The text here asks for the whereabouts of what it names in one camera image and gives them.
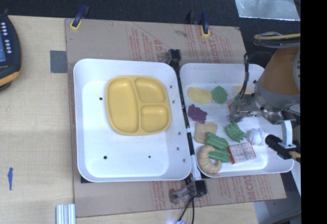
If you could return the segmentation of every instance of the yellow toy food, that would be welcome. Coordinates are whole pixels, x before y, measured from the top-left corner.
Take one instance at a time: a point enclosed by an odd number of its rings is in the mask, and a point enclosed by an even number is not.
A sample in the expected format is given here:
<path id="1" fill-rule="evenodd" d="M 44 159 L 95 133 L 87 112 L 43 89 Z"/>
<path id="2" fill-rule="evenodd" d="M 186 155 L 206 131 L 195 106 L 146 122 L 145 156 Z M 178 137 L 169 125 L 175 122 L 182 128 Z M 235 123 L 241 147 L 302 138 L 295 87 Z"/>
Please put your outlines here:
<path id="1" fill-rule="evenodd" d="M 209 158 L 209 152 L 214 152 L 215 148 L 211 145 L 201 147 L 197 159 L 200 169 L 209 174 L 215 174 L 221 169 L 222 162 L 219 160 L 214 164 Z"/>
<path id="2" fill-rule="evenodd" d="M 194 140 L 198 143 L 205 144 L 207 132 L 216 134 L 216 131 L 217 131 L 217 124 L 215 122 L 208 121 L 205 123 L 200 123 L 197 121 L 195 123 Z"/>
<path id="3" fill-rule="evenodd" d="M 192 101 L 199 104 L 208 104 L 213 100 L 213 95 L 210 91 L 198 87 L 190 87 L 188 89 L 188 96 Z"/>
<path id="4" fill-rule="evenodd" d="M 240 92 L 241 89 L 242 89 L 242 85 L 239 86 L 239 87 L 237 87 L 237 92 Z M 245 89 L 245 94 L 251 94 L 251 93 L 252 93 L 252 92 L 251 92 L 248 88 Z"/>

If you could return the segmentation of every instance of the yellow plate compartment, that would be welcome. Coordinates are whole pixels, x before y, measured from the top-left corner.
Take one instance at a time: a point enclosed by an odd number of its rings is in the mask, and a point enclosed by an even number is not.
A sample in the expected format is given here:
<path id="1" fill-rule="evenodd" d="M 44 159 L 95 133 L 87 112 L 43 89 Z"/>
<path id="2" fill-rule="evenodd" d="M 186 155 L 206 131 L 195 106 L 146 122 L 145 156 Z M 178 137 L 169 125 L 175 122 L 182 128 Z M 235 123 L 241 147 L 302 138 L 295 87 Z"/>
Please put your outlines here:
<path id="1" fill-rule="evenodd" d="M 124 135 L 149 135 L 164 131 L 171 110 L 164 85 L 147 76 L 120 76 L 106 86 L 106 109 L 113 129 Z"/>

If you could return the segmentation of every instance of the clamp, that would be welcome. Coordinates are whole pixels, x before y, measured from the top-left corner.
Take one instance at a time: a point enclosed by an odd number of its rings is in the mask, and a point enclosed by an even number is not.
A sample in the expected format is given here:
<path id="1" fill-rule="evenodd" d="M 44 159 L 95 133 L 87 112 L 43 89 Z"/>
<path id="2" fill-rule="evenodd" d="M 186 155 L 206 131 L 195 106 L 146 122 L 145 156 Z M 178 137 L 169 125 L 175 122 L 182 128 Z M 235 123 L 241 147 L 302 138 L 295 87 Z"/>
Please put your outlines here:
<path id="1" fill-rule="evenodd" d="M 193 175 L 190 174 L 185 180 L 185 186 L 179 190 L 170 190 L 169 197 L 173 204 L 186 202 L 192 198 L 200 198 L 207 194 L 205 180 L 195 181 Z"/>
<path id="2" fill-rule="evenodd" d="M 194 11 L 190 11 L 186 15 L 186 17 L 184 19 L 184 23 L 185 24 L 197 24 L 198 23 L 197 20 L 196 20 Z M 210 35 L 210 32 L 209 32 L 209 19 L 208 19 L 208 15 L 205 12 L 202 12 L 201 20 L 200 20 L 199 24 L 201 25 L 201 27 L 200 27 L 201 35 L 203 37 L 208 37 Z"/>
<path id="3" fill-rule="evenodd" d="M 69 25 L 70 29 L 72 29 L 73 31 L 77 31 L 82 23 L 81 19 L 87 17 L 88 11 L 89 6 L 82 5 L 78 10 L 75 19 L 73 19 L 71 24 Z"/>

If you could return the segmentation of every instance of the white bracket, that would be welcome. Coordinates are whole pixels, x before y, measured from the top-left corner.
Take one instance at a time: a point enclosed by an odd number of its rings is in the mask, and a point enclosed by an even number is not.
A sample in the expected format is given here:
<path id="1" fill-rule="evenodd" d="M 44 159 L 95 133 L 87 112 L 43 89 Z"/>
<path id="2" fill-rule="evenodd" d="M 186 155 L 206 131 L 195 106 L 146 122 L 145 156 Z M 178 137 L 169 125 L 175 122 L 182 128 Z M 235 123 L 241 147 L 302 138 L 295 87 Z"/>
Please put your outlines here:
<path id="1" fill-rule="evenodd" d="M 281 124 L 283 139 L 282 142 L 279 143 L 280 146 L 284 148 L 295 148 L 296 146 L 293 144 L 293 127 L 291 124 L 292 120 L 284 120 Z"/>

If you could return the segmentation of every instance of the gray tape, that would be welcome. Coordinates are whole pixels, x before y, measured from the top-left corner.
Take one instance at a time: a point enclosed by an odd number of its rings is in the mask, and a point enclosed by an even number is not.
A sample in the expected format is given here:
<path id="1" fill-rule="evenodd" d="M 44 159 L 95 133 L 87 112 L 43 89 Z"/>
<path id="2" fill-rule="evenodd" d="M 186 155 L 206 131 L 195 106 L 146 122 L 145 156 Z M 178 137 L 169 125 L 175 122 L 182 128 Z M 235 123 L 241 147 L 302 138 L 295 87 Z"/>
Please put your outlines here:
<path id="1" fill-rule="evenodd" d="M 51 73 L 67 72 L 66 51 L 50 51 L 50 71 Z"/>

